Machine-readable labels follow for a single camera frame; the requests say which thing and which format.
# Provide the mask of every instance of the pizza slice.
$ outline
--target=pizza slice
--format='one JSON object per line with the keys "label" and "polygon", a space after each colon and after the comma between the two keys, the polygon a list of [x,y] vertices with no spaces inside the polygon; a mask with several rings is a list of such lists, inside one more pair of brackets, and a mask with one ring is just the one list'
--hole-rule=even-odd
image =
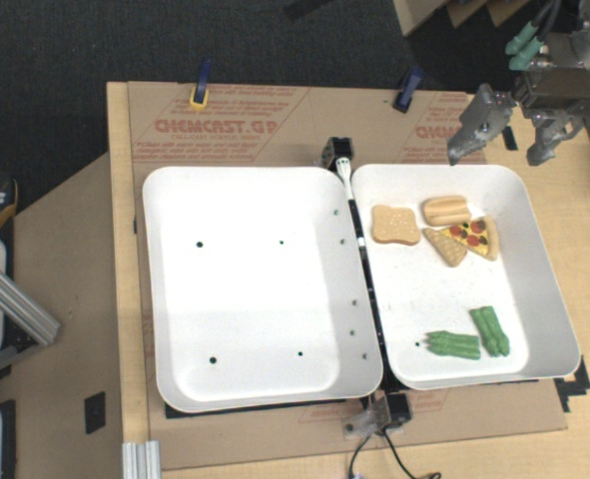
{"label": "pizza slice", "polygon": [[450,226],[441,229],[439,233],[488,260],[496,260],[498,257],[498,232],[490,217]]}

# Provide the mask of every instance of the black fabric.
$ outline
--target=black fabric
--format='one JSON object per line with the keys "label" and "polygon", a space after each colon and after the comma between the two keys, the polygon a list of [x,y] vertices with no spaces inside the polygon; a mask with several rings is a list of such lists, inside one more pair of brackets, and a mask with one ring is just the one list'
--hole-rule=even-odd
{"label": "black fabric", "polygon": [[405,38],[392,0],[290,19],[302,1],[0,0],[0,169],[19,210],[107,151],[109,81],[194,81],[209,56],[219,83],[395,88],[418,64],[423,89],[508,90],[504,46],[535,14],[495,28],[481,10],[455,30],[441,9]]}

